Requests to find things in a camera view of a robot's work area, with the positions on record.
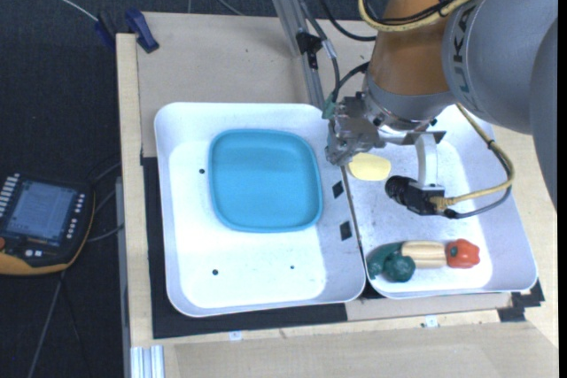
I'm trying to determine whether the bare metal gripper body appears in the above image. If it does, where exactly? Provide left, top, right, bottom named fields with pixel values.
left=328, top=96, right=440, bottom=152

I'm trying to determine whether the pale yellow oval slice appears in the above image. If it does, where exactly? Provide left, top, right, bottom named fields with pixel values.
left=347, top=152, right=392, bottom=182

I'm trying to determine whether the thin black rod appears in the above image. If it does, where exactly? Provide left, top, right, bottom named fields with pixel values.
left=342, top=166, right=366, bottom=265

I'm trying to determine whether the blue plate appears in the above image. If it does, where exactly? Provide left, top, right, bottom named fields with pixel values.
left=207, top=127, right=324, bottom=235

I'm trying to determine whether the white plastic tray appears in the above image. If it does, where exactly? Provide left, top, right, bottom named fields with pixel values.
left=153, top=101, right=368, bottom=319
left=343, top=101, right=540, bottom=300

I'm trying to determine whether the dark green curved vegetable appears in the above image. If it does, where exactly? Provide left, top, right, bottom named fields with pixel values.
left=366, top=242, right=403, bottom=280

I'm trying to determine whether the beige bread loaf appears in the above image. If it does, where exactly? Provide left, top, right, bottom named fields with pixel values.
left=400, top=239, right=447, bottom=270

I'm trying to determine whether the green broccoli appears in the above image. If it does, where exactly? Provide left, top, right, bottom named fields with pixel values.
left=382, top=254, right=417, bottom=284

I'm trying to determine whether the pale brown flat board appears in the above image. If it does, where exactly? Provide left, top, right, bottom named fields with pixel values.
left=136, top=12, right=547, bottom=323

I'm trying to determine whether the red bell pepper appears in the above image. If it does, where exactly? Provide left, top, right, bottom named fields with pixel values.
left=444, top=238, right=482, bottom=270

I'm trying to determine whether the black cylinder on white bracket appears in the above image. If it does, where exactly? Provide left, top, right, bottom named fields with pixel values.
left=384, top=129, right=447, bottom=217

